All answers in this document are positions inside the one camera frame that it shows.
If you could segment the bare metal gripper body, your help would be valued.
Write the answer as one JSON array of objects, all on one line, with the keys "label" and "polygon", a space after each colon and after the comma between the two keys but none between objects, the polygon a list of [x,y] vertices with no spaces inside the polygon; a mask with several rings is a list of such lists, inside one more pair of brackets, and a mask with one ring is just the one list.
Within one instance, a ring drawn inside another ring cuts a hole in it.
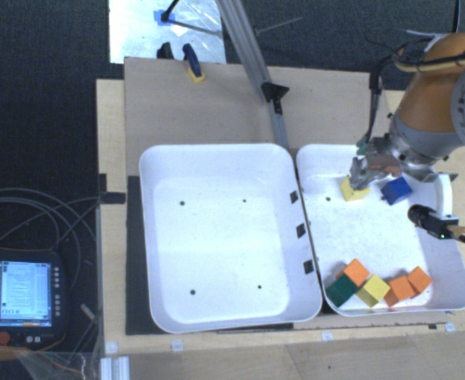
[{"label": "bare metal gripper body", "polygon": [[434,158],[416,151],[402,136],[395,134],[373,138],[361,158],[362,171],[376,171],[375,181],[406,175],[422,183],[434,182],[438,176],[433,168],[435,163]]}]

